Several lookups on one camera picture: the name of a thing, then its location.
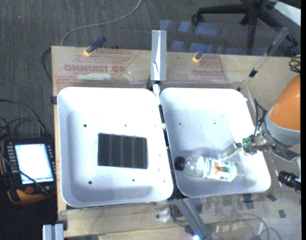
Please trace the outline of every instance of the plastic bottle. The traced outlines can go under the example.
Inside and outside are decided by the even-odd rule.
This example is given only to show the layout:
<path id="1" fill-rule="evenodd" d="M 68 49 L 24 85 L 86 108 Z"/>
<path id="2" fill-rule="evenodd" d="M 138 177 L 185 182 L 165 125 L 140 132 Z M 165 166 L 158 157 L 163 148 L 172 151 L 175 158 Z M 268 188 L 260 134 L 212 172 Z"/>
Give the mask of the plastic bottle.
<path id="1" fill-rule="evenodd" d="M 200 155 L 192 155 L 188 158 L 177 156 L 174 168 L 186 172 L 191 177 L 222 182 L 233 182 L 237 178 L 244 177 L 244 168 L 241 162 L 217 160 Z"/>

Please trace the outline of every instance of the electronic device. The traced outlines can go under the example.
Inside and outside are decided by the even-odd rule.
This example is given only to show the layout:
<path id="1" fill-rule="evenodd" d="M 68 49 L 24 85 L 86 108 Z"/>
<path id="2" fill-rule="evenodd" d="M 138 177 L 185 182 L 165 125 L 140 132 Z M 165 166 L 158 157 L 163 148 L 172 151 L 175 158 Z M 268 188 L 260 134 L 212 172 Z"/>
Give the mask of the electronic device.
<path id="1" fill-rule="evenodd" d="M 54 144 L 48 137 L 6 137 L 0 150 L 1 174 L 12 203 L 31 204 L 55 193 Z"/>

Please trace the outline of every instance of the office chair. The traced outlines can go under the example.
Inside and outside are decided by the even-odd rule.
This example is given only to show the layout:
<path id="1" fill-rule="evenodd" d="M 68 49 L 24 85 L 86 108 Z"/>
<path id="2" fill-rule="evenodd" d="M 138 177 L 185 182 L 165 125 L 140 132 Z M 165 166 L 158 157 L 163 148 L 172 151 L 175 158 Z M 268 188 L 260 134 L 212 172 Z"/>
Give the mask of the office chair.
<path id="1" fill-rule="evenodd" d="M 270 0 L 240 0 L 242 4 L 238 5 L 226 5 L 226 6 L 214 6 L 214 7 L 202 7 L 199 8 L 191 17 L 193 25 L 198 25 L 199 22 L 203 22 L 202 14 L 244 14 L 244 18 L 240 22 L 242 25 L 256 26 L 258 19 L 262 20 L 265 24 L 272 28 L 282 28 L 278 21 L 276 21 L 267 10 L 274 8 L 276 2 Z M 277 0 L 287 5 L 301 9 L 301 0 Z M 298 45 L 298 41 L 291 37 L 286 37 L 293 43 L 294 47 Z M 252 34 L 250 34 L 249 45 L 252 45 Z"/>

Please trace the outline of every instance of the black bottle cap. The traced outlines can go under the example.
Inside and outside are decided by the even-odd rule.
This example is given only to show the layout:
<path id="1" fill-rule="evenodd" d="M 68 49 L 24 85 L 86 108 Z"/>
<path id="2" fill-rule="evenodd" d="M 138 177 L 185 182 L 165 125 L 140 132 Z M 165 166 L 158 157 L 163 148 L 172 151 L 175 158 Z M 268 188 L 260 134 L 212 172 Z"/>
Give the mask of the black bottle cap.
<path id="1" fill-rule="evenodd" d="M 185 158 L 183 156 L 177 156 L 174 161 L 174 168 L 179 171 L 183 171 L 185 166 Z"/>

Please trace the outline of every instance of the blue clamp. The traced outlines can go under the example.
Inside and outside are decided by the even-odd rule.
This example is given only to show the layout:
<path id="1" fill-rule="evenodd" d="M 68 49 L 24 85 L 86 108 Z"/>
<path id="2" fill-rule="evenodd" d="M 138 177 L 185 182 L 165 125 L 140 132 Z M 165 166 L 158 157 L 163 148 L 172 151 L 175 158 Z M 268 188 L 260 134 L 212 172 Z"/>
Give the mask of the blue clamp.
<path id="1" fill-rule="evenodd" d="M 195 62 L 200 62 L 201 59 L 202 59 L 202 55 L 203 53 L 205 53 L 208 49 L 208 44 L 205 44 L 202 48 L 202 50 L 200 50 L 199 52 L 195 53 L 194 56 L 193 56 L 193 61 Z"/>
<path id="2" fill-rule="evenodd" d="M 84 54 L 86 56 L 90 56 L 91 54 L 95 53 L 97 48 L 101 48 L 102 45 L 107 41 L 107 39 L 102 36 L 100 39 L 98 39 L 97 41 L 95 41 L 94 43 L 92 43 L 89 47 L 84 49 Z"/>

